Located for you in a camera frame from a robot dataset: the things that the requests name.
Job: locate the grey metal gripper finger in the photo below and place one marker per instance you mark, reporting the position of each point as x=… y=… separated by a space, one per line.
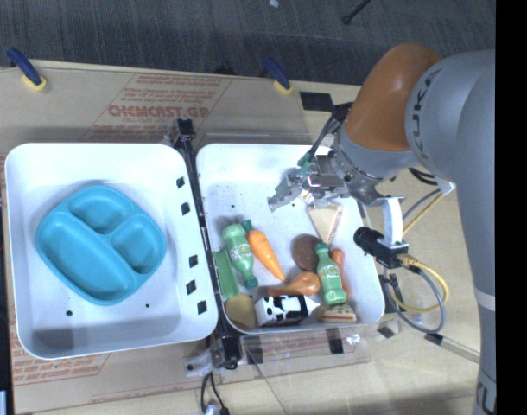
x=293 y=180
x=281 y=197

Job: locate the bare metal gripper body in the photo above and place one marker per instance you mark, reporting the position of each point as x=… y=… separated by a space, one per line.
x=328 y=179

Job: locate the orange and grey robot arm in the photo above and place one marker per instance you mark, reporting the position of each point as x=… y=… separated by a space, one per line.
x=458 y=115

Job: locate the cream pizza slice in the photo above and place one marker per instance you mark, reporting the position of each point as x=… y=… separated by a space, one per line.
x=325 y=223

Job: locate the white plastic tray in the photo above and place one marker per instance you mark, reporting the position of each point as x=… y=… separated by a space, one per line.
x=237 y=175
x=39 y=171

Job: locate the orange carrot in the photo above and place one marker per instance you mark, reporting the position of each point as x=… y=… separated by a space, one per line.
x=263 y=249

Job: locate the green plastic bottle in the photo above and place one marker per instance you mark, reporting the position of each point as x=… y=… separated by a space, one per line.
x=329 y=277
x=239 y=251

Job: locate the orange sausage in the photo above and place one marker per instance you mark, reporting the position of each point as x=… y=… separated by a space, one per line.
x=339 y=259

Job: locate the thin black rod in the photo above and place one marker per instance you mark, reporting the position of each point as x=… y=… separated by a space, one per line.
x=201 y=214

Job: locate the brown chicken drumstick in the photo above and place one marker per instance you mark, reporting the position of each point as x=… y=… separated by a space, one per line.
x=304 y=283

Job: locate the green rectangular block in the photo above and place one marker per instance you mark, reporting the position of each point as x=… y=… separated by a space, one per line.
x=226 y=275

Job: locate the black and white milk carton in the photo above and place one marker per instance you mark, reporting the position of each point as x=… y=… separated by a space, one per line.
x=281 y=310

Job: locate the tan round bread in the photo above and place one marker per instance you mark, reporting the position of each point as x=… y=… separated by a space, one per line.
x=241 y=311

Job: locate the layered sandwich wedge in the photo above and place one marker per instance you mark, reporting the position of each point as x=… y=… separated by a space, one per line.
x=339 y=314

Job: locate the brown cardboard board red print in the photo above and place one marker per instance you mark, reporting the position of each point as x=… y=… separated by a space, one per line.
x=116 y=102

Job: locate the blue divided plate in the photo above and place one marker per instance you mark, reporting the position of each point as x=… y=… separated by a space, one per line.
x=86 y=249

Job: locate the black cylinder on white bracket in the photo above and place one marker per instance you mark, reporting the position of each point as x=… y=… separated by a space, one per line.
x=378 y=244

